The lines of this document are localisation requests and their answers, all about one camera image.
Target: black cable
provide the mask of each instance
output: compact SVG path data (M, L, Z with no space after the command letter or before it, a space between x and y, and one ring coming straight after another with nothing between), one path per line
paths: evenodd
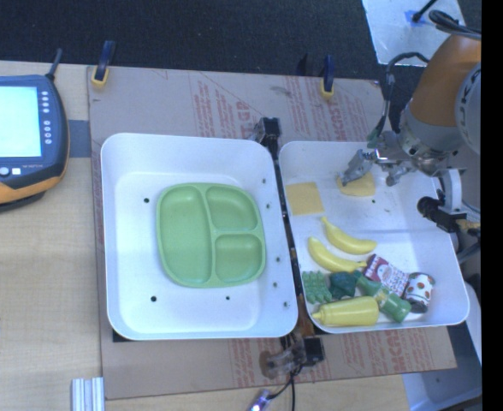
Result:
M392 73L393 67L399 61L413 57L419 58L424 63L427 64L429 63L429 59L425 57L422 53L419 53L417 51L411 51L406 53L400 53L396 57L392 58L387 64L387 68L385 70L385 85L382 87L382 96L385 102L381 114L381 119L379 119L379 122L373 128L373 131L371 131L370 135L368 135L368 141L372 142L372 146L376 145L376 140L379 138L382 130L385 128L385 123L387 121L387 117L389 116L390 104L392 103L392 97L394 95L394 86L396 85L396 78ZM396 133L399 132L398 127L393 126L393 128L394 132Z
M440 10L431 10L429 18L436 24L436 29L445 33L462 35L471 39L482 39L482 31L480 29L463 26L459 24L459 20L455 20Z
M281 388L279 389L276 393L273 393L271 394L270 396L267 397L267 399L269 399L270 401L273 400L273 399L276 399L280 394L282 394L286 388L290 385L293 386L293 391L294 391L294 382L295 382L295 377L301 372L301 369L303 368L303 366L299 366L298 368L296 368L295 370L292 370L290 373L289 373L289 379L287 380L286 384Z
M292 411L295 411L295 382L292 378Z
M54 58L54 62L52 63L52 66L50 67L50 71L44 75L50 80L54 80L54 77L55 77L54 73L56 72L58 64L62 60L62 53L63 53L62 49L58 49L56 51L56 57Z

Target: button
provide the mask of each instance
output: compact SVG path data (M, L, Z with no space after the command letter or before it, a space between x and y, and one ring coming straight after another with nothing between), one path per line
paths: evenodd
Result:
M0 176L8 176L10 175L10 169L7 168L6 166L3 166L0 168Z

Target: wooden table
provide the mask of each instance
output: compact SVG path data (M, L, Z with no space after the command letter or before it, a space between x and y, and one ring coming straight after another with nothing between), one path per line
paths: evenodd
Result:
M0 75L50 63L1 62ZM71 120L88 121L86 66L60 64ZM70 158L39 201L0 213L0 409L68 411L74 378L102 376L89 158ZM400 375L296 385L296 409L408 409ZM245 410L256 388L107 401L107 410ZM269 411L291 409L288 388Z

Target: green toy vegetable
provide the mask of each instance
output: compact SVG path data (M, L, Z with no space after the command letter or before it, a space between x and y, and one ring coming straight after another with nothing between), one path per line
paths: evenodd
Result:
M336 299L353 297L357 278L350 272L333 272L329 275L329 292Z
M320 271L303 271L301 279L309 303L327 303L332 300L325 276Z

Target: cardboard sheet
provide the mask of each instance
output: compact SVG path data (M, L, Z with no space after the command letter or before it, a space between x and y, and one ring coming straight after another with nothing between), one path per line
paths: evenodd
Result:
M120 132L250 138L261 117L278 117L281 142L364 141L382 112L380 87L335 80L324 100L320 78L111 68L97 88L87 72L92 137L98 293L104 391L107 399L284 384L269 379L260 354L277 354L276 338L131 342L106 315L104 229L99 153ZM456 367L445 327L322 336L326 359L297 382L362 378Z

